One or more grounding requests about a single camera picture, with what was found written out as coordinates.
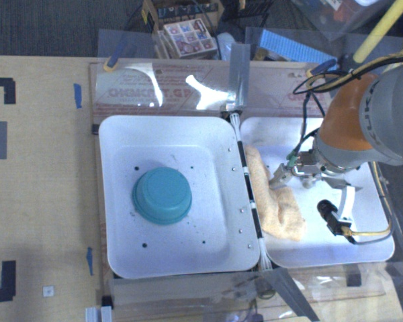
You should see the white plastic tray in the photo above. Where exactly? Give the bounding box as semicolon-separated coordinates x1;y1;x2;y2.
98;114;261;280
239;116;396;269

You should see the black cylinder on white bracket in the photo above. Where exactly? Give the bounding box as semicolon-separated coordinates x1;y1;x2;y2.
316;180;364;237

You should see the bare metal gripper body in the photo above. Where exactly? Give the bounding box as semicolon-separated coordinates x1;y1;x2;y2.
289;149;347;180

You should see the teal bowl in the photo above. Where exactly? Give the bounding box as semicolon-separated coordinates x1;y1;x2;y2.
131;166;193;226

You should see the yellow towel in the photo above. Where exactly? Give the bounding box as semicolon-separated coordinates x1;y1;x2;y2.
244;144;308;242

